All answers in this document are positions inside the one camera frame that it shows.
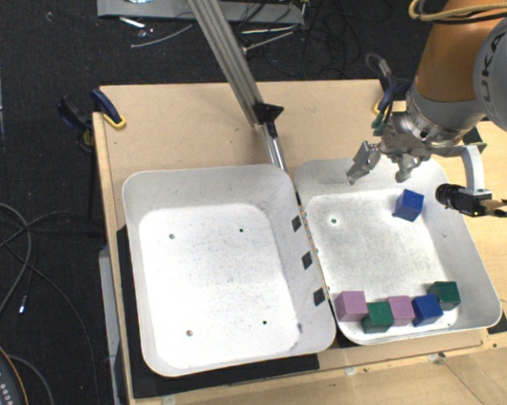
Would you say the blue cube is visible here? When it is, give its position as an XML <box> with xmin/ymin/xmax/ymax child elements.
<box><xmin>390</xmin><ymin>187</ymin><xmax>427</xmax><ymax>224</ymax></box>
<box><xmin>410</xmin><ymin>293</ymin><xmax>446</xmax><ymax>328</ymax></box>

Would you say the black cylinder on white bracket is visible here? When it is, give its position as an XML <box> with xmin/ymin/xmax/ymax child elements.
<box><xmin>431</xmin><ymin>142</ymin><xmax>494</xmax><ymax>220</ymax></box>

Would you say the white plastic tray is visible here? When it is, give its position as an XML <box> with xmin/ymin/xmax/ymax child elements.
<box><xmin>120</xmin><ymin>158</ymin><xmax>339</xmax><ymax>381</ymax></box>
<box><xmin>292</xmin><ymin>147</ymin><xmax>505</xmax><ymax>351</ymax></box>

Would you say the pale wood board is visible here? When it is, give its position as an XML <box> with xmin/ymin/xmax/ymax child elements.
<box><xmin>90</xmin><ymin>57</ymin><xmax>507</xmax><ymax>405</ymax></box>

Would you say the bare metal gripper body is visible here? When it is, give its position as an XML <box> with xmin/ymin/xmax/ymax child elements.
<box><xmin>377</xmin><ymin>106</ymin><xmax>466</xmax><ymax>163</ymax></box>

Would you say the pink cube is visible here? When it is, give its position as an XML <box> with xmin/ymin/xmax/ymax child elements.
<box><xmin>333</xmin><ymin>289</ymin><xmax>371</xmax><ymax>324</ymax></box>
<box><xmin>385</xmin><ymin>294</ymin><xmax>417</xmax><ymax>328</ymax></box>

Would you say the green cube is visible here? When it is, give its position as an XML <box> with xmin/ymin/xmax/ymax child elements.
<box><xmin>358</xmin><ymin>301</ymin><xmax>396</xmax><ymax>335</ymax></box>
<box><xmin>425</xmin><ymin>279</ymin><xmax>463</xmax><ymax>313</ymax></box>

